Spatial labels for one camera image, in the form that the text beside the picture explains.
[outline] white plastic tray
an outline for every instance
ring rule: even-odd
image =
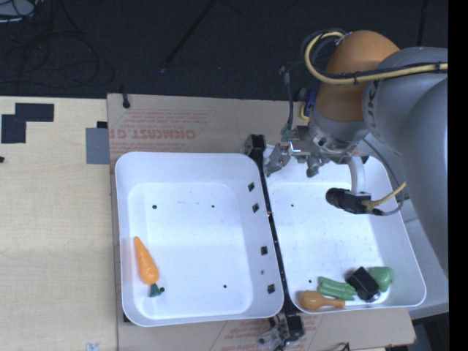
[[[122,304],[140,326],[274,316],[284,293],[256,164],[242,154],[132,152],[116,163]],[[133,237],[165,291],[148,297]]]
[[[391,192],[384,166],[370,157],[364,165],[366,191],[372,199]],[[426,297],[426,286],[407,235],[401,214],[354,215],[327,203],[332,187],[350,189],[347,165],[328,163],[318,175],[307,178],[306,164],[291,159],[288,165],[267,179],[273,217],[293,303],[304,312],[324,313],[417,306]],[[390,211],[394,198],[378,208]],[[343,309],[324,306],[317,311],[301,308],[298,297],[304,290],[316,290],[317,278],[325,276],[344,282],[363,266],[390,266],[393,283],[380,298],[367,303],[355,296]]]

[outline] brown toy drumstick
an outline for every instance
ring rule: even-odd
[[[344,301],[342,299],[326,298],[319,292],[312,290],[303,291],[299,302],[305,309],[318,309],[321,306],[344,307]]]

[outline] orange carrot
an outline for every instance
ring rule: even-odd
[[[159,271],[153,258],[140,238],[134,237],[133,244],[135,245],[135,254],[137,257],[138,273],[140,274],[140,278],[146,284],[151,285],[149,296],[160,295],[161,290],[159,290],[156,284],[156,281],[159,279]]]

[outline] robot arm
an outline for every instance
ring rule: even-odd
[[[316,69],[320,47],[336,39],[326,70]],[[415,211],[448,274],[448,50],[400,50],[373,31],[322,31],[304,60],[321,84],[308,126],[290,133],[290,156],[306,161],[311,177],[329,161],[353,164],[359,142],[373,134],[400,157]],[[326,197],[345,211],[373,213],[369,194],[331,189]]]

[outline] toy carrot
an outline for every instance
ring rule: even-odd
[[[153,261],[153,258],[140,238],[134,237],[133,244],[135,245],[135,254],[137,256],[138,273],[140,274],[140,278],[146,284],[151,285],[149,296],[161,295],[161,290],[156,284],[156,281],[159,279],[159,271]]]

